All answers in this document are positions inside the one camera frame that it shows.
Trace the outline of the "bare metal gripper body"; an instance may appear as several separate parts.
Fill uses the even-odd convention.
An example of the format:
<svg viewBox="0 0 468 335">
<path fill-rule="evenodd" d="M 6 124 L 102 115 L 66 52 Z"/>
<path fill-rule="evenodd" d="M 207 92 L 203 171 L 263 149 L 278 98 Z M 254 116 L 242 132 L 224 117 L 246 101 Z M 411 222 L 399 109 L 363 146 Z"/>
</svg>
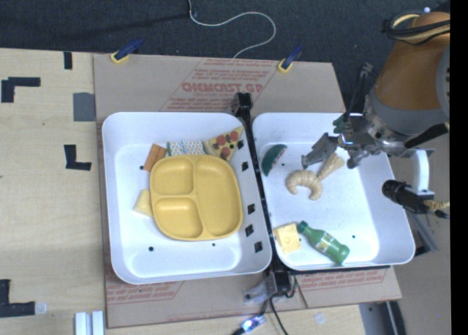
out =
<svg viewBox="0 0 468 335">
<path fill-rule="evenodd" d="M 414 113 L 342 114 L 336 120 L 339 144 L 350 155 L 374 155 L 380 152 L 407 157 L 411 149 L 404 144 L 415 136 Z"/>
</svg>

